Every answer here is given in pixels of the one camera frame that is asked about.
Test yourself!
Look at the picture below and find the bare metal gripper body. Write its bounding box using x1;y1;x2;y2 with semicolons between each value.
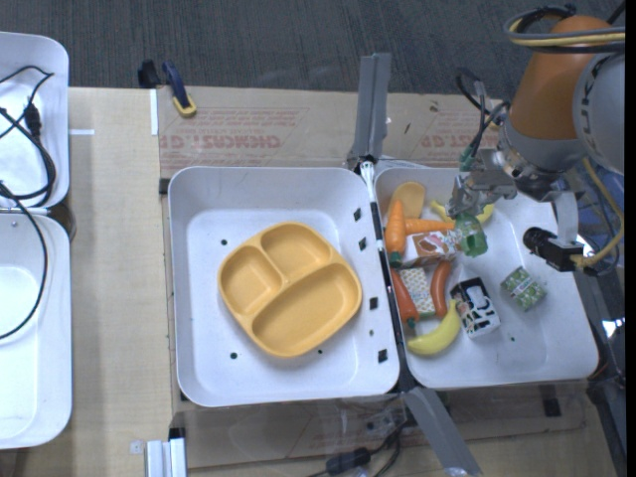
464;147;536;199

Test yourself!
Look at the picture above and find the yellow banana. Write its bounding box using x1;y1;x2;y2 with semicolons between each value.
406;298;463;359
429;199;496;226

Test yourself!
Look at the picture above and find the green plastic bottle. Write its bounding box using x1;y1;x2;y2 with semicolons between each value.
453;213;489;260

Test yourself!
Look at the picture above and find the orange carrot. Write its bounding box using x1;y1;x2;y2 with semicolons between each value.
384;199;407;268
403;218;456;236
389;267;421;331

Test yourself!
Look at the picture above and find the orange and white juice carton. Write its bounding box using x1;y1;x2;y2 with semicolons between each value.
399;230;465;269

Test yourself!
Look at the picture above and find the thin black and white rod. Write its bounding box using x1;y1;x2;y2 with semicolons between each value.
362;161;414;393

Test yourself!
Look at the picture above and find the orange sausage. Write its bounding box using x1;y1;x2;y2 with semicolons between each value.
429;259;453;319

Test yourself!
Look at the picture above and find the orange and green checked carton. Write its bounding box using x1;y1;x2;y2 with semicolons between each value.
398;265;439;319

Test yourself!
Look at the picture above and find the green and white carton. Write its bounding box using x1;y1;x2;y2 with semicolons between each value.
499;265;549;313

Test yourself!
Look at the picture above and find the black and white milk carton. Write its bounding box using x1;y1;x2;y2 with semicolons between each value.
449;276;501;340

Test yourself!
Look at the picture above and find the white plastic tray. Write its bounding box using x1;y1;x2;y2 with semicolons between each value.
373;166;600;392
167;165;401;409

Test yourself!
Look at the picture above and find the yellow divided plate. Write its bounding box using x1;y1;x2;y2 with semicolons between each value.
217;221;364;359

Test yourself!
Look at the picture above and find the brown cardboard board red print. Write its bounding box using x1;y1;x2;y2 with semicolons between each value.
156;84;600;470

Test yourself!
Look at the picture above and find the black cylinder on white bracket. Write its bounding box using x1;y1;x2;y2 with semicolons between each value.
522;190;586;273

